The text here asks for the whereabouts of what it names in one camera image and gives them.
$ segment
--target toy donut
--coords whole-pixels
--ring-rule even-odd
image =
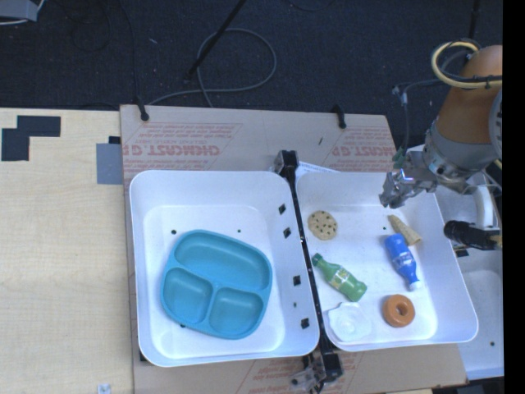
[[[392,327],[409,325],[416,316],[412,301],[403,295],[392,295],[383,303],[383,317]]]

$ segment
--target light wood surface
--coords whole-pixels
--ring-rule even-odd
[[[62,132],[0,162],[0,392],[133,392],[123,187],[96,170],[119,113],[3,108],[0,127],[17,115]]]

